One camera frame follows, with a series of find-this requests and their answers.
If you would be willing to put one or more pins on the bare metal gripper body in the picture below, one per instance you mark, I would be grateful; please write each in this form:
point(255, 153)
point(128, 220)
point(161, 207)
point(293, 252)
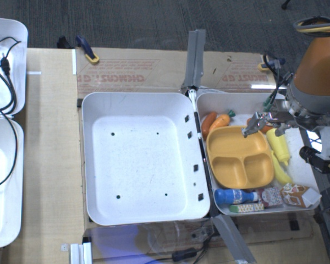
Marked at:
point(305, 118)

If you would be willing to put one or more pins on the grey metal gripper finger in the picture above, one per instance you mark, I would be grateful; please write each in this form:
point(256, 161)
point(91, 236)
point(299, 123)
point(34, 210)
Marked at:
point(255, 124)
point(285, 127)

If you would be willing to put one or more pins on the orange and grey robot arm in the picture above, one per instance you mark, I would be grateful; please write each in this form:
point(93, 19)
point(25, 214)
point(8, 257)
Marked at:
point(316, 70)

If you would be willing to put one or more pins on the yellow squeeze bottle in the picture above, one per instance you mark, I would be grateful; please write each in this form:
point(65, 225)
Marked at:
point(279, 146)

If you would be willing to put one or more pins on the orange carrot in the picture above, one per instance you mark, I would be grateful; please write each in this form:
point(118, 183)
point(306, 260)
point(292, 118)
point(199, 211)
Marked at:
point(220, 120)

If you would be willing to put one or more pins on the orange divided plate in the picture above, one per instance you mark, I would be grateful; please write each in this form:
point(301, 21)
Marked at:
point(236, 158)

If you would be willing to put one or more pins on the white plastic tray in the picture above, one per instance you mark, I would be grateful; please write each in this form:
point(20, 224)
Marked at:
point(299, 164)
point(137, 161)

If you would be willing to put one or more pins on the yellow banana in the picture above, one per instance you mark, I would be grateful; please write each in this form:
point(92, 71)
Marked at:
point(280, 173)

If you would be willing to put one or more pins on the brown sausage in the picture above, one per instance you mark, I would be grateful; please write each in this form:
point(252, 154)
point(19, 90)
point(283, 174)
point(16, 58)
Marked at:
point(208, 124)

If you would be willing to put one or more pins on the orange and white carton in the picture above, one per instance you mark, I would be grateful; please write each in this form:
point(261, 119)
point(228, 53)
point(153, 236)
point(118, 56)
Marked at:
point(298, 195)

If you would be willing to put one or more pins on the pink and white packet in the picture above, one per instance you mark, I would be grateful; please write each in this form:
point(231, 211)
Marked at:
point(270, 197)

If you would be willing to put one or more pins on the blue and white bottle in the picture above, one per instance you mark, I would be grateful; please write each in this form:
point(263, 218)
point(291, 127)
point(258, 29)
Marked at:
point(231, 196)

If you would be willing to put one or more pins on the green and yellow box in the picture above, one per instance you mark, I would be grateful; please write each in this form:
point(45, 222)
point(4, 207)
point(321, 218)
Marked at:
point(246, 208)

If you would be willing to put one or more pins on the brown cardboard board red print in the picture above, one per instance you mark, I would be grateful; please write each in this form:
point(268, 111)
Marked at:
point(143, 73)

